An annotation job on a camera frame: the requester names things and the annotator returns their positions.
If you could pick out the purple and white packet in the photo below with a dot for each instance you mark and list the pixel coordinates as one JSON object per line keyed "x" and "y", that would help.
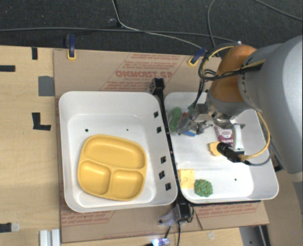
{"x": 225, "y": 135}

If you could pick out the yellow biscuit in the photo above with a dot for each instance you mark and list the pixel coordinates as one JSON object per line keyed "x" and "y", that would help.
{"x": 213, "y": 148}

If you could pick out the black cylinder on white bracket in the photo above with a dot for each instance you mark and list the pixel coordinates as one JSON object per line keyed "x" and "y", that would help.
{"x": 230, "y": 151}

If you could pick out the green toy vegetable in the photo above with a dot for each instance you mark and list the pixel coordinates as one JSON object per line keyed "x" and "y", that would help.
{"x": 174, "y": 119}

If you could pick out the yellow cheese slice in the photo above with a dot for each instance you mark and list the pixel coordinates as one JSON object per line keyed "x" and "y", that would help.
{"x": 186, "y": 179}

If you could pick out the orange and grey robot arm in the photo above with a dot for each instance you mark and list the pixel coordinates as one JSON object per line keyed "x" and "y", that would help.
{"x": 269, "y": 86}

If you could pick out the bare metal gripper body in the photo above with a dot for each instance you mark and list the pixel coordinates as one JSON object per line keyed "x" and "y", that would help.
{"x": 205, "y": 115}

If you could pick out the brown cardboard board red print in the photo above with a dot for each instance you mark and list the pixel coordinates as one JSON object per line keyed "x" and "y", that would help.
{"x": 95, "y": 70}

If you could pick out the thin black rod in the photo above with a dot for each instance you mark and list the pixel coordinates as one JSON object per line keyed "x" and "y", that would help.
{"x": 168, "y": 142}

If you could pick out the green grapes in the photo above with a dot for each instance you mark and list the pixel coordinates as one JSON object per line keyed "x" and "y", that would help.
{"x": 203, "y": 188}

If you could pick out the white plastic tray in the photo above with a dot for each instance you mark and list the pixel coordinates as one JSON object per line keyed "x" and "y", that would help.
{"x": 110, "y": 111}
{"x": 225, "y": 183}

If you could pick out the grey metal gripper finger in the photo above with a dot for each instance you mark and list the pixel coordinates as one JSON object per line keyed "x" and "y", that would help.
{"x": 185, "y": 125}
{"x": 203, "y": 128}

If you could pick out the yellow divided plate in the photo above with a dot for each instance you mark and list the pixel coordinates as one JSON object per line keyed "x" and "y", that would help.
{"x": 112, "y": 165}

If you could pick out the blue flat piece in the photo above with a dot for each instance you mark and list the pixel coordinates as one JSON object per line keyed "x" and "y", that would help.
{"x": 191, "y": 133}

